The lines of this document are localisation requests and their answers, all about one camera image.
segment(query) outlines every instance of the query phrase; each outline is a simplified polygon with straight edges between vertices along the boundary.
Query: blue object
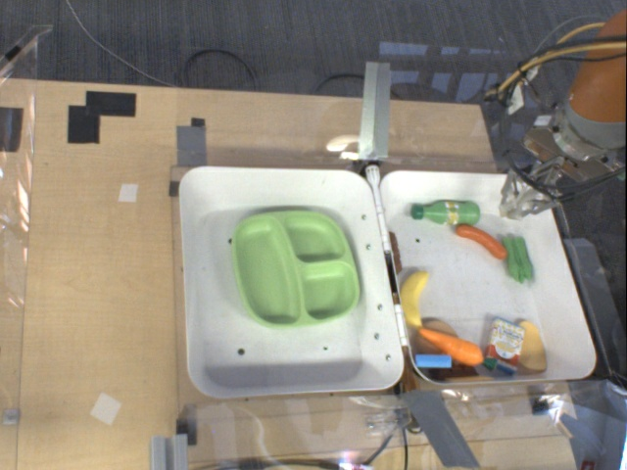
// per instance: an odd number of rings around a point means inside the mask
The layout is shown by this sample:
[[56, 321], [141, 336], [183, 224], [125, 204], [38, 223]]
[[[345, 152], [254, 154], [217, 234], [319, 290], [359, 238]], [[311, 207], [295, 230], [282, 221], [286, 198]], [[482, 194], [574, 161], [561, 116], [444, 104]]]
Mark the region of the blue object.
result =
[[453, 359], [450, 355], [427, 355], [418, 354], [415, 356], [415, 365], [425, 369], [450, 369], [453, 367]]

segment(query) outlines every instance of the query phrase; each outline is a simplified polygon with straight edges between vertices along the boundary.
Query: black square marker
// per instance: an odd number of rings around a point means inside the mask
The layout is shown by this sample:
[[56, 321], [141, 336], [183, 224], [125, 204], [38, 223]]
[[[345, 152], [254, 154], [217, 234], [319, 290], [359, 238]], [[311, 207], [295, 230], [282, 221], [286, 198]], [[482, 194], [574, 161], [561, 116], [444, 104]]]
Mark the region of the black square marker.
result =
[[70, 106], [68, 143], [100, 143], [100, 118], [85, 106]]
[[0, 107], [0, 152], [17, 152], [22, 142], [22, 108]]
[[87, 91], [87, 112], [94, 116], [135, 117], [136, 94]]

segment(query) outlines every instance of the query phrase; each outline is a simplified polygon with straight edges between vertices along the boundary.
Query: orange carrot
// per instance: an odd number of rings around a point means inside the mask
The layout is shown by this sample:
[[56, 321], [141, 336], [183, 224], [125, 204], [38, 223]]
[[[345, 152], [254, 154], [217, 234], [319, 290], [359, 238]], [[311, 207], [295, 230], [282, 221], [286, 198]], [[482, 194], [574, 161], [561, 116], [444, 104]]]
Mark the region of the orange carrot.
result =
[[475, 366], [483, 362], [483, 353], [474, 343], [424, 327], [419, 329], [419, 333], [425, 340], [459, 363]]
[[489, 233], [486, 233], [485, 231], [480, 230], [475, 226], [461, 224], [456, 228], [456, 233], [459, 235], [459, 237], [474, 240], [475, 242], [481, 244], [496, 259], [507, 258], [507, 249], [503, 247], [503, 244]]

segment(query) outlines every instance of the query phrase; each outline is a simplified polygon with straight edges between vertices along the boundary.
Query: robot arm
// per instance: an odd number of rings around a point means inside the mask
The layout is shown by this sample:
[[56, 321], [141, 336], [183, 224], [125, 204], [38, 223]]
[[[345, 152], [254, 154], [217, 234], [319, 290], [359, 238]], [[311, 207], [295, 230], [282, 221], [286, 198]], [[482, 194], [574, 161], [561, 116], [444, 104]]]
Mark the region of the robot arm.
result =
[[554, 207], [560, 195], [555, 184], [564, 175], [595, 184], [624, 168], [612, 156], [625, 146], [626, 27], [627, 11], [605, 23], [597, 39], [618, 40], [616, 46], [591, 50], [552, 123], [525, 134], [523, 145], [537, 161], [524, 175], [509, 172], [503, 215], [521, 218]]

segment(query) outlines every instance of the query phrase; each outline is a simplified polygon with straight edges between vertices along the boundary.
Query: white tape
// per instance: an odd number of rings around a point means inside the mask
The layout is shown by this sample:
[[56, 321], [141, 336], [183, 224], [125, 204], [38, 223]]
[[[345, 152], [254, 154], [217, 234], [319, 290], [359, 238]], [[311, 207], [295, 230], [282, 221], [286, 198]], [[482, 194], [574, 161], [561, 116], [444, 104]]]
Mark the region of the white tape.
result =
[[120, 408], [121, 402], [119, 400], [115, 400], [107, 394], [100, 394], [89, 414], [107, 425], [113, 425]]
[[120, 188], [118, 202], [137, 202], [138, 184], [123, 184]]
[[525, 98], [522, 94], [522, 87], [520, 84], [516, 85], [511, 93], [511, 99], [509, 100], [509, 106], [507, 107], [507, 114], [513, 115], [522, 107], [525, 106]]
[[553, 116], [551, 115], [540, 115], [536, 118], [536, 121], [533, 122], [534, 127], [546, 127], [551, 123], [551, 119]]
[[534, 68], [527, 70], [527, 73], [525, 74], [525, 78], [527, 79], [528, 82], [530, 82], [536, 77], [537, 74], [538, 74], [538, 67], [534, 67]]

